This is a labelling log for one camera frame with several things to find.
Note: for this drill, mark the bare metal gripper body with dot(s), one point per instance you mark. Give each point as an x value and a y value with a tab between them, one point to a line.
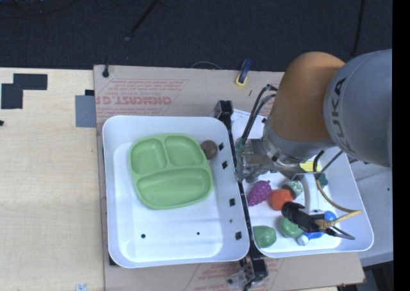
256	155

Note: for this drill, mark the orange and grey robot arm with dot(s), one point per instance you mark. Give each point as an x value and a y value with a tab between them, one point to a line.
320	104

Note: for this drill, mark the green divided plate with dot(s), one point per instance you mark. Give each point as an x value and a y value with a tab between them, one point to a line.
169	184

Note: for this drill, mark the blue round toy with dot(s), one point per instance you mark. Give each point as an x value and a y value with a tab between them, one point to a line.
330	216

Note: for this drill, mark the green round toy fruit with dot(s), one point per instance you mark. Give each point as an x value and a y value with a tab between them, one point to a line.
289	229

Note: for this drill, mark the brown cardboard board, red print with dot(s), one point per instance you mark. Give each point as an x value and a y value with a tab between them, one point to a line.
153	94

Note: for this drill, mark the teal small toy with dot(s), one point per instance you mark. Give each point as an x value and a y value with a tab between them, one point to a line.
323	179

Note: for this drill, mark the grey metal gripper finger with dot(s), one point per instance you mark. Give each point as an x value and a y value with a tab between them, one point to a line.
251	177
240	175

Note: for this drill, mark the teal and white toy cupcake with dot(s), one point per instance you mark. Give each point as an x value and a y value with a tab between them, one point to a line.
296	187

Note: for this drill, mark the white plastic tray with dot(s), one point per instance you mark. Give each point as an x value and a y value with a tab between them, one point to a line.
349	219
179	235

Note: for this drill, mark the black cylinder on white bracket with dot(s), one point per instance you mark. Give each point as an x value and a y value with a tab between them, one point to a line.
299	216

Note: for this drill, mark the blue and white toy bottle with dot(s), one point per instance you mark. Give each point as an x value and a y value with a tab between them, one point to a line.
309	237

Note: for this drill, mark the orange toy fruit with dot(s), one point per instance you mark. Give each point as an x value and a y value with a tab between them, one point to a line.
279	199

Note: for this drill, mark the brown round toy kiwi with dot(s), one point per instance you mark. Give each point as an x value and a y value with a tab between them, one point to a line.
209	149

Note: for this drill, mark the yellow flat toy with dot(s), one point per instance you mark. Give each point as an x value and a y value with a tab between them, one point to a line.
308	166

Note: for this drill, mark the green toy pepper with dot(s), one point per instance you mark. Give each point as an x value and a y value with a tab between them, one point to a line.
264	236

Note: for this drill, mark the purple toy grapes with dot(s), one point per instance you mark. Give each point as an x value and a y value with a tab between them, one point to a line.
259	193

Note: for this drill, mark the thin black and white rod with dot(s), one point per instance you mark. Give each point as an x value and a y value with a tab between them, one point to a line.
246	206

